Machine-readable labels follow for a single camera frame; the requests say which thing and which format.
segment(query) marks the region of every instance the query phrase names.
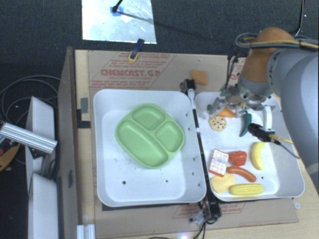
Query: yellow corn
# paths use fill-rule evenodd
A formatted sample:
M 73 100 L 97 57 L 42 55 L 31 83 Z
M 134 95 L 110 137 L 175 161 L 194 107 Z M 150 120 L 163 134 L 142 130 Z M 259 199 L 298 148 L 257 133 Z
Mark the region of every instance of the yellow corn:
M 230 188 L 230 193 L 236 196 L 258 195 L 264 192 L 264 187 L 260 183 L 236 184 Z

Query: white tray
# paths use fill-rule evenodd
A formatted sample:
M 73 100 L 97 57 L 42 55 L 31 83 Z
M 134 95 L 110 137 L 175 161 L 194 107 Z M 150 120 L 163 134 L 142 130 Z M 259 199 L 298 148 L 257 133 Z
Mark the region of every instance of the white tray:
M 203 167 L 189 98 L 173 91 L 101 90 L 94 96 L 97 192 L 111 207 L 194 203 L 206 194 Z M 160 169 L 148 169 L 118 144 L 115 128 L 142 104 L 162 108 L 182 127 L 185 143 Z
M 217 198 L 222 201 L 243 201 L 243 200 L 258 200 L 270 198 L 288 198 L 297 197 L 304 192 L 305 184 L 302 178 L 300 168 L 297 160 L 292 157 L 282 147 L 273 143 L 267 143 L 262 152 L 262 159 L 264 169 L 257 170 L 250 158 L 251 149 L 254 143 L 259 140 L 246 133 L 243 137 L 239 137 L 243 121 L 241 118 L 226 118 L 227 127 L 222 132 L 213 131 L 208 123 L 207 105 L 213 104 L 215 99 L 219 97 L 220 93 L 216 92 L 202 92 L 195 98 L 195 104 L 198 114 L 199 128 L 201 131 L 201 138 L 203 149 L 206 157 L 206 163 L 209 167 L 211 162 L 211 155 L 214 149 L 229 153 L 231 151 L 242 150 L 247 152 L 247 161 L 243 168 L 252 172 L 256 177 L 256 183 L 261 183 L 264 186 L 264 193 L 256 196 L 234 196 L 229 192 L 218 194 L 213 189 Z M 275 106 L 272 111 L 272 129 L 276 131 L 278 136 L 290 138 L 287 132 L 284 120 L 282 117 L 280 105 L 275 98 L 267 99 L 266 105 Z M 249 110 L 252 114 L 252 123 L 263 125 L 262 112 Z M 249 183 L 245 178 L 235 174 L 236 184 Z

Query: hot dog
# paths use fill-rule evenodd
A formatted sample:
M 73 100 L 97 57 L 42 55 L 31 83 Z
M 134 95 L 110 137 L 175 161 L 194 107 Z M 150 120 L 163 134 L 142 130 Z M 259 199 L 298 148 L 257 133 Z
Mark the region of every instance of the hot dog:
M 227 168 L 227 172 L 241 175 L 241 176 L 245 177 L 250 182 L 255 182 L 256 181 L 256 176 L 255 175 L 253 175 L 251 172 L 249 172 L 246 169 L 241 168 L 241 167 L 229 166 Z

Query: banana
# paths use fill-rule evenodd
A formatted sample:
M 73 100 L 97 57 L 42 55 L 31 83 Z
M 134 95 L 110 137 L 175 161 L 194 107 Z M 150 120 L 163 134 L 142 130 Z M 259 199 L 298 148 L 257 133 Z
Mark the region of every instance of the banana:
M 263 141 L 260 141 L 255 143 L 253 147 L 252 162 L 258 170 L 263 170 L 264 168 L 263 160 L 261 158 L 261 152 L 263 150 L 264 145 L 265 143 Z

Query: cookie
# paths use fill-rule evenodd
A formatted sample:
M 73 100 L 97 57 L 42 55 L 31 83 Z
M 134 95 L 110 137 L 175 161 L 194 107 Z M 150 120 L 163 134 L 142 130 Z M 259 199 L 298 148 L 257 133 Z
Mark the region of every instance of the cookie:
M 226 120 L 221 116 L 214 116 L 208 120 L 210 127 L 217 132 L 222 132 L 226 128 Z

